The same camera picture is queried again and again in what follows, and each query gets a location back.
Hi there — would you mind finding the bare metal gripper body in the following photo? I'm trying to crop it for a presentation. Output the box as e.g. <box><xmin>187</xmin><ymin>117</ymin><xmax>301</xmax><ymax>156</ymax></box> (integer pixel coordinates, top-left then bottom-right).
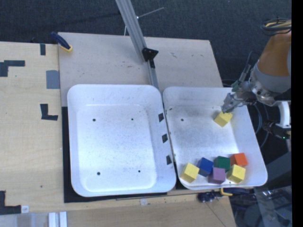
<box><xmin>232</xmin><ymin>80</ymin><xmax>283</xmax><ymax>107</ymax></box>

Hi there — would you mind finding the yellow cube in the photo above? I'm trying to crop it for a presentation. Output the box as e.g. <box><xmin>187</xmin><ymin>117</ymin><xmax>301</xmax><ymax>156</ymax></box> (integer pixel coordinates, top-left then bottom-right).
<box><xmin>214</xmin><ymin>111</ymin><xmax>233</xmax><ymax>128</ymax></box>
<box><xmin>226</xmin><ymin>164</ymin><xmax>247</xmax><ymax>184</ymax></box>
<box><xmin>179</xmin><ymin>162</ymin><xmax>200</xmax><ymax>183</ymax></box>

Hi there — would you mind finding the white plastic tray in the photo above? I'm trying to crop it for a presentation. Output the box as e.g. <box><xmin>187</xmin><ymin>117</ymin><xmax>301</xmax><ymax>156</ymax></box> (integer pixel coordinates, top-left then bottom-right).
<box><xmin>67</xmin><ymin>83</ymin><xmax>177</xmax><ymax>198</ymax></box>
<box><xmin>162</xmin><ymin>86</ymin><xmax>268</xmax><ymax>191</ymax></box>

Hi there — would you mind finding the orange cube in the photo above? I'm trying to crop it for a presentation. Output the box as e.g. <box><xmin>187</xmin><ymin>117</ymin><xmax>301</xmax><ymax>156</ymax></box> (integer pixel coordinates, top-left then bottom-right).
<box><xmin>230</xmin><ymin>152</ymin><xmax>249</xmax><ymax>167</ymax></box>

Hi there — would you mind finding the green cube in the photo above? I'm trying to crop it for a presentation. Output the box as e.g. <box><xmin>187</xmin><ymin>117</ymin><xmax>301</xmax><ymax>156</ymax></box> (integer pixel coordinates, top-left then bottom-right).
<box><xmin>213</xmin><ymin>156</ymin><xmax>232</xmax><ymax>172</ymax></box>

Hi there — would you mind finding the blue cube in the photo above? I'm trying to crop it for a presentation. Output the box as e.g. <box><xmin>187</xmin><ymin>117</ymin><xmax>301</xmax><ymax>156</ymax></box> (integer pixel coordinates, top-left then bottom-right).
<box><xmin>197</xmin><ymin>157</ymin><xmax>214</xmax><ymax>177</ymax></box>

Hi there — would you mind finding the purple cube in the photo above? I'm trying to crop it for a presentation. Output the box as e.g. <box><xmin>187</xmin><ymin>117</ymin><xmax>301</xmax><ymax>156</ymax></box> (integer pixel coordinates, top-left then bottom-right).
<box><xmin>207</xmin><ymin>166</ymin><xmax>226</xmax><ymax>184</ymax></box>

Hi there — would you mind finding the pale wood board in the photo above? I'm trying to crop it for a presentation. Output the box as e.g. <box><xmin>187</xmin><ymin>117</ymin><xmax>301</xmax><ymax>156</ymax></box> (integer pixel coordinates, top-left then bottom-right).
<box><xmin>57</xmin><ymin>31</ymin><xmax>228</xmax><ymax>201</ymax></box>

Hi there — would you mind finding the black cylinder on white bracket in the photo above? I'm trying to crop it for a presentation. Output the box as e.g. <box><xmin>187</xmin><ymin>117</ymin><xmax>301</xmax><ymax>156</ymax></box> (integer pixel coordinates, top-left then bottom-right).
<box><xmin>261</xmin><ymin>100</ymin><xmax>292</xmax><ymax>140</ymax></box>

